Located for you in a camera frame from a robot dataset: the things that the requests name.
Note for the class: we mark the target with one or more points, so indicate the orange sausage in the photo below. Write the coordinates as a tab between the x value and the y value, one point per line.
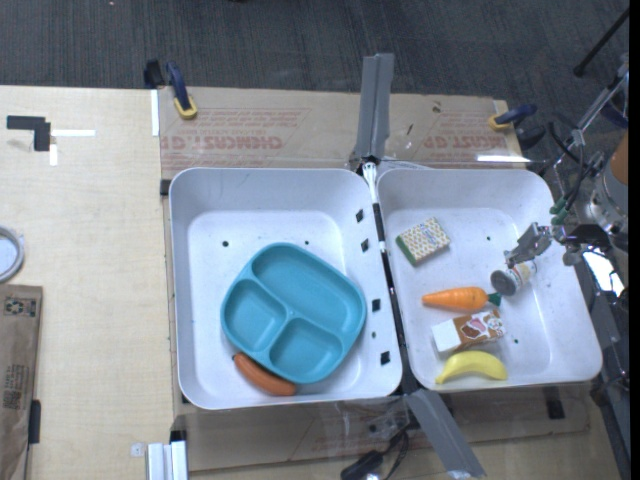
262	379

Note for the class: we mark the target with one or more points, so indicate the white plastic tray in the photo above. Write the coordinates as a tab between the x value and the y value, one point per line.
550	328
210	288

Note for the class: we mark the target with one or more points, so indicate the blue divided plate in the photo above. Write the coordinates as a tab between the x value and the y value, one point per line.
295	313

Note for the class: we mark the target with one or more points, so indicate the grey tape roll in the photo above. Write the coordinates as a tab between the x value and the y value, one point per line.
20	258

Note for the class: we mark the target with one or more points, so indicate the green patterned carton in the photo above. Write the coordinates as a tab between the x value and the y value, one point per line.
423	240

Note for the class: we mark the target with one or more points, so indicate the yellow banana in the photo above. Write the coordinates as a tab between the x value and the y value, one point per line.
472	365

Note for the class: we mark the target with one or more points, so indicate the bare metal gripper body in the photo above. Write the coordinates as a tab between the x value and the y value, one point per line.
590	234

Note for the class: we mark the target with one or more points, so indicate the brown and white carton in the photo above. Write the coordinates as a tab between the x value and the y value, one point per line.
467	332

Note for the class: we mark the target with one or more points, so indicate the brown cardboard board red print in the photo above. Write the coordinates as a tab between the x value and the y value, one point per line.
280	133

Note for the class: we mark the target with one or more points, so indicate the orange carrot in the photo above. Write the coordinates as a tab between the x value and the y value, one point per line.
455	298

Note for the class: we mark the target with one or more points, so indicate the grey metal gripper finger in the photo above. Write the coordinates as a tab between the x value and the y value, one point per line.
536	233
520	257

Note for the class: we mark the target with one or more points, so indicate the small white can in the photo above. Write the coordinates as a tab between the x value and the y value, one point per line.
506	281

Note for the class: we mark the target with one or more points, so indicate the brown paper packet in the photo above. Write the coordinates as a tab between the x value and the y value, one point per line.
17	368

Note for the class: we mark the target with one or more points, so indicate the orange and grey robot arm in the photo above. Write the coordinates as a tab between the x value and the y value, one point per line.
618	178

